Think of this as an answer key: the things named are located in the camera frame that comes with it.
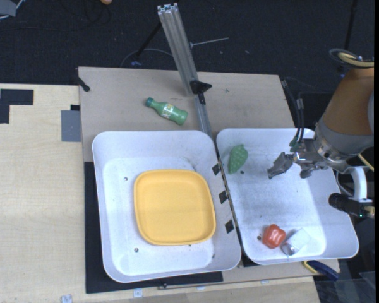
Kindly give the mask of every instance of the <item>metal bracket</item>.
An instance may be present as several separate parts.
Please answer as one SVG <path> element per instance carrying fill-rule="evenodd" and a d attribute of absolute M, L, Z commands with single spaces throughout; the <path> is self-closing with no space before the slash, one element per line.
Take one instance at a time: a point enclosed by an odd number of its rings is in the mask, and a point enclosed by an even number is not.
<path fill-rule="evenodd" d="M 203 92 L 209 90 L 212 85 L 204 82 L 193 80 L 189 83 L 191 85 L 192 93 L 197 94 L 201 104 L 206 104 Z"/>
<path fill-rule="evenodd" d="M 277 176 L 282 173 L 286 173 L 288 169 L 291 168 L 293 164 L 293 155 L 285 154 L 282 152 L 279 154 L 278 158 L 274 161 L 274 165 L 267 169 L 268 178 L 271 179 L 274 176 Z"/>

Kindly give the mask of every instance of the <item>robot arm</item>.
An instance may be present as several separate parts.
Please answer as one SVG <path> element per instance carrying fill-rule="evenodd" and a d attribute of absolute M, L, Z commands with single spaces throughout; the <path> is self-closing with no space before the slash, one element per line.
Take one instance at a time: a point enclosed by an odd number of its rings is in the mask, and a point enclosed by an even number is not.
<path fill-rule="evenodd" d="M 363 216 L 371 204 L 366 199 L 367 167 L 353 167 L 347 161 L 374 145 L 374 68 L 354 67 L 343 77 L 316 125 L 313 139 L 303 138 L 293 153 L 282 152 L 267 170 L 271 179 L 285 173 L 293 163 L 301 167 L 301 178 L 314 170 L 331 168 L 351 174 L 354 195 L 332 194 L 332 206 Z"/>

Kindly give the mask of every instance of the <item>yellow cable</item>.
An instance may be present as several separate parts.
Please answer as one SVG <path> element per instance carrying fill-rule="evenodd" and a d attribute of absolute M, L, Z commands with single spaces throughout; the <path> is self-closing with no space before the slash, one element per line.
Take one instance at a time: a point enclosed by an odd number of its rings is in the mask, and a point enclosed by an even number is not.
<path fill-rule="evenodd" d="M 362 68 L 373 68 L 375 65 L 375 62 L 357 61 L 354 56 L 349 55 L 347 53 L 340 52 L 337 55 L 344 62 L 346 62 L 348 64 L 356 65 L 356 66 L 359 66 Z"/>
<path fill-rule="evenodd" d="M 318 272 L 312 266 L 310 266 L 307 261 L 303 261 L 303 266 L 310 270 L 313 274 L 318 274 Z"/>
<path fill-rule="evenodd" d="M 375 168 L 361 155 L 361 154 L 358 154 L 358 157 L 360 160 L 362 160 L 362 162 L 369 167 L 369 169 L 375 173 Z"/>

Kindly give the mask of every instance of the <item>black mat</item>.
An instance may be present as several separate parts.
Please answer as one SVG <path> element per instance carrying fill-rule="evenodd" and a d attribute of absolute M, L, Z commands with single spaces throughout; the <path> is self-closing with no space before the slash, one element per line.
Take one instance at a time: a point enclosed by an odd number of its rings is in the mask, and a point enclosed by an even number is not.
<path fill-rule="evenodd" d="M 85 174 L 85 259 L 86 259 L 86 293 L 101 293 L 117 290 L 129 290 L 143 287 L 167 287 L 197 283 L 223 282 L 221 272 L 200 273 L 149 281 L 119 283 L 111 279 L 102 264 L 100 220 L 97 201 L 94 164 L 84 163 Z"/>

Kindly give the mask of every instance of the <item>green vegetable toy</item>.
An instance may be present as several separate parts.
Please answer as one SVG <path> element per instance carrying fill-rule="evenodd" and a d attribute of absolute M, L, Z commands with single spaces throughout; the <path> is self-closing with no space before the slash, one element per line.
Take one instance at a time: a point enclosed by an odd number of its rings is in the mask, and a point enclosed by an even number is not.
<path fill-rule="evenodd" d="M 237 145 L 230 151 L 229 174 L 236 173 L 244 165 L 248 157 L 248 151 L 244 145 Z"/>

